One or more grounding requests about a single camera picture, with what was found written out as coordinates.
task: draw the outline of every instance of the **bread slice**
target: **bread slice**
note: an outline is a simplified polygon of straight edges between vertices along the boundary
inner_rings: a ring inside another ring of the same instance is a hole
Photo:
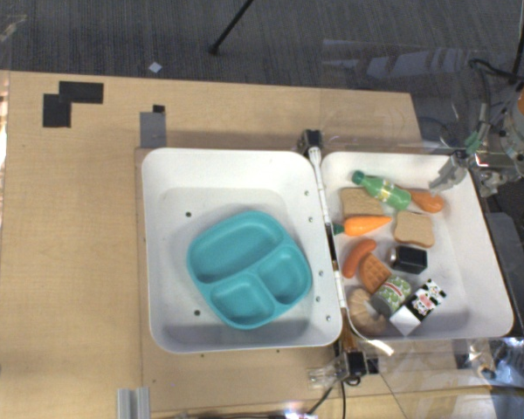
[[[435,244],[433,222],[424,214],[399,211],[396,216],[394,238],[401,244],[431,248]]]
[[[344,218],[353,216],[382,216],[381,203],[370,196],[365,188],[344,188],[340,191]]]

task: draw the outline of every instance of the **toy bread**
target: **toy bread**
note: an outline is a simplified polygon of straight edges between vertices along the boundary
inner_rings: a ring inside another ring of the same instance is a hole
[[[360,332],[378,335],[386,329],[386,319],[378,314],[369,304],[370,293],[364,289],[355,289],[348,298],[349,318]]]
[[[400,211],[396,216],[394,238],[401,244],[431,248],[435,244],[432,220],[423,214]]]
[[[382,216],[381,203],[371,196],[365,188],[344,188],[340,192],[343,217]]]

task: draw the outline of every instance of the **metal clamp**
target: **metal clamp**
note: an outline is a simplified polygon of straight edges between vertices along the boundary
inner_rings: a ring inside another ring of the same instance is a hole
[[[116,405],[117,419],[151,419],[149,388],[119,389]]]

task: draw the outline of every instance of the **black tape mark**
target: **black tape mark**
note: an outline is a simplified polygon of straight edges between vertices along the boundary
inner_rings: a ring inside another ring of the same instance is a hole
[[[43,127],[71,127],[72,103],[103,104],[104,85],[95,82],[59,83],[59,94],[43,95]]]
[[[101,83],[61,80],[59,93],[62,102],[103,104],[103,84]]]
[[[71,127],[72,105],[57,94],[43,95],[43,127]]]

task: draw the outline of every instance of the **bottle cap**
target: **bottle cap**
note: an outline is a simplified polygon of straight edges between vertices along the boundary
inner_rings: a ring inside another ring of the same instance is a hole
[[[333,231],[334,231],[334,235],[341,234],[344,231],[343,225],[340,225],[339,223],[334,223],[332,225],[332,228],[333,228]]]
[[[356,185],[361,184],[363,179],[365,178],[365,174],[361,171],[355,171],[353,173],[353,176],[351,177],[351,181],[355,183]]]

